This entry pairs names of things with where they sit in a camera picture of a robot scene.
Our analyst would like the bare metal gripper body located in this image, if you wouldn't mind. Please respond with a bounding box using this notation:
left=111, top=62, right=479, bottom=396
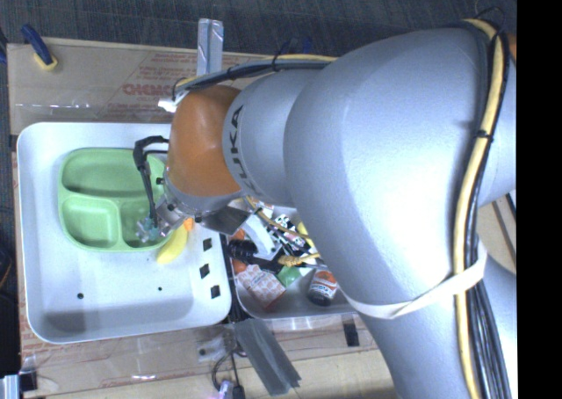
left=155, top=175, right=199, bottom=235

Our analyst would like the yellow banana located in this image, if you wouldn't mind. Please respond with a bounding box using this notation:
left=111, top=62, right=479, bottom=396
left=155, top=223, right=190, bottom=265

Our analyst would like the green divided plate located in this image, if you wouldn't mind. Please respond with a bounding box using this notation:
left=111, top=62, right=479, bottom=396
left=57, top=147, right=177, bottom=253

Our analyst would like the white plastic tray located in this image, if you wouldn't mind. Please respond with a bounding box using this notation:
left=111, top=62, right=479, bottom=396
left=16, top=120, right=233, bottom=345
left=227, top=196, right=366, bottom=322

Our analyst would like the orange and white carton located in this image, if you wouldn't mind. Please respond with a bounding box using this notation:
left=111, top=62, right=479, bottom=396
left=238, top=263, right=287, bottom=312

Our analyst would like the black and white packet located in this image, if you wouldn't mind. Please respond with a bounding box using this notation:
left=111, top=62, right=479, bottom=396
left=270, top=212, right=308, bottom=254

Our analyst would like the green carton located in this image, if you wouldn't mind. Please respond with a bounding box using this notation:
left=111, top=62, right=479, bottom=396
left=276, top=265, right=313, bottom=288

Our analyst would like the brown cardboard board red print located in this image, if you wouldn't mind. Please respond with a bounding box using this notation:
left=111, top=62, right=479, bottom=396
left=5, top=36, right=518, bottom=399

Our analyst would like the brown bottle orange label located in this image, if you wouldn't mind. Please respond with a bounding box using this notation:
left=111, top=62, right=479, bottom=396
left=306, top=268, right=340, bottom=308

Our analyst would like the black cylinder on white bracket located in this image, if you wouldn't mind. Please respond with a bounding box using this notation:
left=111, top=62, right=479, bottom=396
left=226, top=214, right=287, bottom=275

